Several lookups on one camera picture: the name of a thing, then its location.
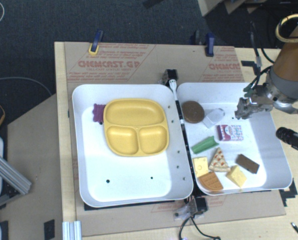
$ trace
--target cheese slice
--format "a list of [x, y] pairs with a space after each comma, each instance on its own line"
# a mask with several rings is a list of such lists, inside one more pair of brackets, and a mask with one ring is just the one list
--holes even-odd
[[226, 175], [233, 183], [238, 185], [240, 188], [247, 180], [247, 177], [240, 171], [239, 166], [235, 165], [231, 168], [231, 171]]
[[202, 175], [205, 175], [209, 172], [208, 169], [208, 159], [206, 156], [204, 157], [196, 157], [193, 159], [193, 166], [195, 176], [198, 178]]
[[209, 169], [214, 172], [229, 172], [230, 167], [228, 166], [221, 148], [218, 147], [215, 155], [209, 165]]

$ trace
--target brown round object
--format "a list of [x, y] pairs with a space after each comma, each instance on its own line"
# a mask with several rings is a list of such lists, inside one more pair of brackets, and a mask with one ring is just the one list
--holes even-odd
[[184, 119], [189, 122], [196, 124], [204, 119], [204, 109], [196, 101], [187, 101], [182, 105], [182, 113]]

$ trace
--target wooden table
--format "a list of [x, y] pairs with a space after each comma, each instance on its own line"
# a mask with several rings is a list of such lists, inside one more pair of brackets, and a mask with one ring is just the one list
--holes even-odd
[[[254, 61], [254, 51], [250, 48], [235, 49], [239, 61]], [[279, 50], [269, 49], [266, 51], [273, 60], [277, 57]], [[70, 123], [68, 118], [68, 93], [66, 81], [66, 58], [65, 43], [55, 43], [56, 59], [56, 80], [57, 80], [57, 102], [58, 102], [58, 121], [59, 121], [59, 143], [60, 143], [60, 164], [61, 164], [61, 185], [62, 185], [62, 210], [63, 221], [73, 222], [77, 220], [75, 208], [74, 182], [71, 157], [71, 136]], [[270, 65], [265, 58], [262, 58], [263, 68]], [[253, 71], [249, 67], [241, 67], [243, 77], [246, 82], [253, 80]], [[272, 117], [276, 128], [281, 126], [298, 131], [298, 116], [287, 115], [278, 110], [273, 110]], [[298, 191], [298, 151], [286, 144], [282, 144], [287, 156], [294, 182]], [[298, 226], [298, 195], [296, 198], [287, 200], [285, 208], [286, 215], [257, 218], [249, 220], [221, 222], [204, 224], [201, 230], [208, 235], [220, 236], [221, 239], [298, 239], [298, 235], [291, 227], [294, 222]], [[115, 240], [115, 239], [138, 239], [138, 240], [170, 240], [178, 239], [179, 227], [164, 229], [153, 229], [145, 231], [135, 231], [127, 233], [109, 234], [84, 237], [87, 240]], [[190, 240], [204, 239], [203, 236], [194, 228], [186, 226], [182, 235]]]

